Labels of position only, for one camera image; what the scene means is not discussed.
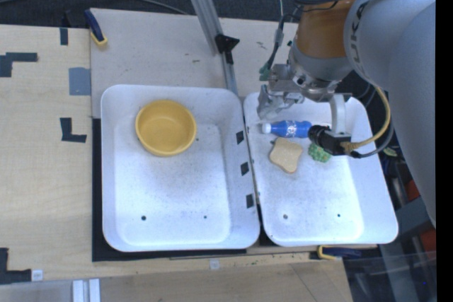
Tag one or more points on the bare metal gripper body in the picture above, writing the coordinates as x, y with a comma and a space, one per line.
283, 79

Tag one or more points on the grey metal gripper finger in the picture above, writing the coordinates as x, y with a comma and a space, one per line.
264, 103
286, 102

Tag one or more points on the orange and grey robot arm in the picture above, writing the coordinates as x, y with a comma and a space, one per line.
389, 56

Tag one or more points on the blue plastic bottle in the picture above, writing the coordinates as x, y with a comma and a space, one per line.
283, 128

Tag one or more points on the tan bread slice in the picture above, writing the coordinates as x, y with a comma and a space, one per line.
286, 155

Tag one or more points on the green grapes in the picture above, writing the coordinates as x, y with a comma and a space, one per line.
318, 153

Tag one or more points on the yellow bowl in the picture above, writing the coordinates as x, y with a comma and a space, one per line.
165, 129

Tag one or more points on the white plastic tray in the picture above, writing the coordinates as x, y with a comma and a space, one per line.
177, 187
318, 201

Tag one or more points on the pale wood board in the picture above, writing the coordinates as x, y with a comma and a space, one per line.
159, 53

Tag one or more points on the black cylinder on white bracket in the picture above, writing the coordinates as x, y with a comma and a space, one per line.
327, 140

